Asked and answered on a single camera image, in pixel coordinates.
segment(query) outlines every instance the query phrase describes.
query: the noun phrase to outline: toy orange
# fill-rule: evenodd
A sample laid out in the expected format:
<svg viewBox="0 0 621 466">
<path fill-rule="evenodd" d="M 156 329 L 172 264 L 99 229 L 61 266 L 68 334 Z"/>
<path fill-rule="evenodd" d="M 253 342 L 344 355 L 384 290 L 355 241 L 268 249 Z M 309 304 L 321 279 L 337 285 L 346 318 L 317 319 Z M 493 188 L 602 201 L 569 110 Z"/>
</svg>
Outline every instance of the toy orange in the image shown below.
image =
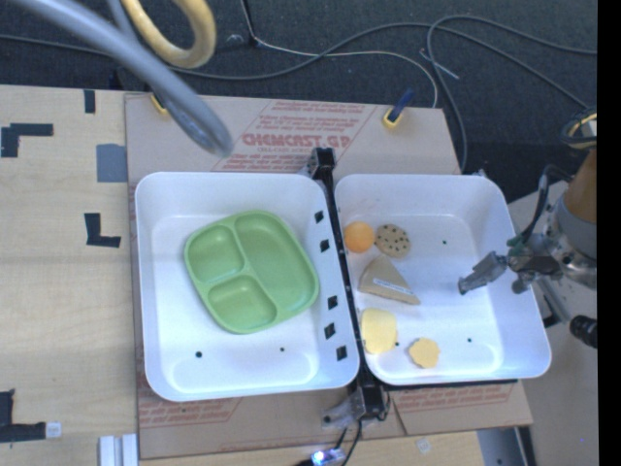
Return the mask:
<svg viewBox="0 0 621 466">
<path fill-rule="evenodd" d="M 371 248 L 376 239 L 374 229 L 364 221 L 353 221 L 345 227 L 343 240 L 352 252 L 360 253 Z"/>
</svg>

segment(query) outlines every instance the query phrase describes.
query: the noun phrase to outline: orange object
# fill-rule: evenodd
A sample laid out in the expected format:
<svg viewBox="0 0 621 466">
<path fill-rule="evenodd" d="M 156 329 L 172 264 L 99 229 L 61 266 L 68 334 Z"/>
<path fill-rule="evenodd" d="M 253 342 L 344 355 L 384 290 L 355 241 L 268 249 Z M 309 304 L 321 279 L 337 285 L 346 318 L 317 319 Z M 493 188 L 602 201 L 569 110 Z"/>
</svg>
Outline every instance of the orange object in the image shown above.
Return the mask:
<svg viewBox="0 0 621 466">
<path fill-rule="evenodd" d="M 565 205 L 574 216 L 597 223 L 597 149 L 589 151 L 565 193 Z"/>
<path fill-rule="evenodd" d="M 343 240 L 352 252 L 367 251 L 376 239 L 374 229 L 364 221 L 353 221 L 345 227 Z"/>
</svg>

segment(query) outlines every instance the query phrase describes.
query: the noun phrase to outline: yellow circle food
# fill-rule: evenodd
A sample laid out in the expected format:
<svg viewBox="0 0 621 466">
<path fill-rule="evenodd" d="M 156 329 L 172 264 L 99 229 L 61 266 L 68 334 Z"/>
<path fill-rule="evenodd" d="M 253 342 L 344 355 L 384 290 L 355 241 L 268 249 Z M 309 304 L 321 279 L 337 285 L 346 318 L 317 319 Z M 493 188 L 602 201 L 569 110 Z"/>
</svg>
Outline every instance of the yellow circle food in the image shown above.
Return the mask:
<svg viewBox="0 0 621 466">
<path fill-rule="evenodd" d="M 376 239 L 374 229 L 364 221 L 353 221 L 345 227 L 343 240 L 352 252 L 364 252 L 371 248 Z"/>
<path fill-rule="evenodd" d="M 419 338 L 408 349 L 408 353 L 421 368 L 433 368 L 438 364 L 440 348 L 429 338 Z"/>
</svg>

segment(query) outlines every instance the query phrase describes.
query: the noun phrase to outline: white bin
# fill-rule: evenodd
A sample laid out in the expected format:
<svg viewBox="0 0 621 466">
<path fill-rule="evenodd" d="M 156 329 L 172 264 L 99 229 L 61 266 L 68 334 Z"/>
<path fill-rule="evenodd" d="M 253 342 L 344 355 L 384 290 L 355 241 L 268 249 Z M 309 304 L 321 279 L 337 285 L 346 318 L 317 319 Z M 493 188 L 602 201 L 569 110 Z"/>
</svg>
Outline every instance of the white bin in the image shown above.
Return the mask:
<svg viewBox="0 0 621 466">
<path fill-rule="evenodd" d="M 355 219 L 393 222 L 412 249 L 394 263 L 420 306 L 356 290 L 372 248 L 346 256 L 356 314 L 380 307 L 398 319 L 399 345 L 365 354 L 371 371 L 394 385 L 485 382 L 542 374 L 550 351 L 531 291 L 514 277 L 462 296 L 460 276 L 488 251 L 504 253 L 514 234 L 500 190 L 482 177 L 352 175 L 336 187 L 342 226 Z M 360 368 L 339 253 L 322 187 L 300 175 L 154 173 L 136 189 L 145 366 L 153 390 L 188 401 L 319 390 L 349 384 Z M 319 297 L 301 314 L 240 335 L 221 328 L 202 304 L 183 261 L 195 230 L 230 215 L 262 210 L 292 229 L 316 270 Z M 436 340 L 441 358 L 420 369 L 407 354 L 418 337 Z"/>
</svg>

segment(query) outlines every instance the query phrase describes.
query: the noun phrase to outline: green divided plate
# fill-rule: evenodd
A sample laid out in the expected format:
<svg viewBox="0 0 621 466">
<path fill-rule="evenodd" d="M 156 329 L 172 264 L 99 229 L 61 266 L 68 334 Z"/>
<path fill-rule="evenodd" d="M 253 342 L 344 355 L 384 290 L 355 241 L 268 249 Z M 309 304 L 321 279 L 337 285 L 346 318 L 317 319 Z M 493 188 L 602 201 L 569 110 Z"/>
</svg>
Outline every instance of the green divided plate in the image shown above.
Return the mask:
<svg viewBox="0 0 621 466">
<path fill-rule="evenodd" d="M 235 214 L 195 231 L 184 258 L 203 303 L 233 333 L 283 322 L 319 293 L 316 272 L 295 235 L 265 211 Z"/>
</svg>

